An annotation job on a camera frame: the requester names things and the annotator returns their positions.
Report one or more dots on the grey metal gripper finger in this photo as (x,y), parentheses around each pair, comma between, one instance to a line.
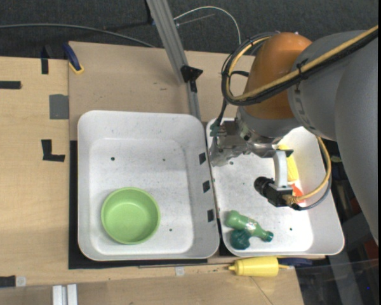
(232,156)
(216,156)

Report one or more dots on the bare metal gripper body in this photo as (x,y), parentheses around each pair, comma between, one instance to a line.
(233,137)

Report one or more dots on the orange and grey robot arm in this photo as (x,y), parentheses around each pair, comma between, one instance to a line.
(330,84)

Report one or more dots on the white plastic tray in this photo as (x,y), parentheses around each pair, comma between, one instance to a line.
(146,170)
(251,195)

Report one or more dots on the yellow corn cob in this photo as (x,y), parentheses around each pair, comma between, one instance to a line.
(292,167)

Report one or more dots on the green bottle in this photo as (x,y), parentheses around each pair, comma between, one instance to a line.
(243,222)

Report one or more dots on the orange carrot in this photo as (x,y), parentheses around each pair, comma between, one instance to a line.
(296,190)

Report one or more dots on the dark green broccoli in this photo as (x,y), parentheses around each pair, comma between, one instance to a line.
(239,240)

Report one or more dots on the green bowl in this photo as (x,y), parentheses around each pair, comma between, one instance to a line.
(130,216)

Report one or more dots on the yellow squeeze bottle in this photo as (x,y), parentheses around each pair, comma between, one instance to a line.
(257,266)

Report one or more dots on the black cylinder on white bracket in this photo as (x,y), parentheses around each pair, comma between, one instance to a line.
(280,170)

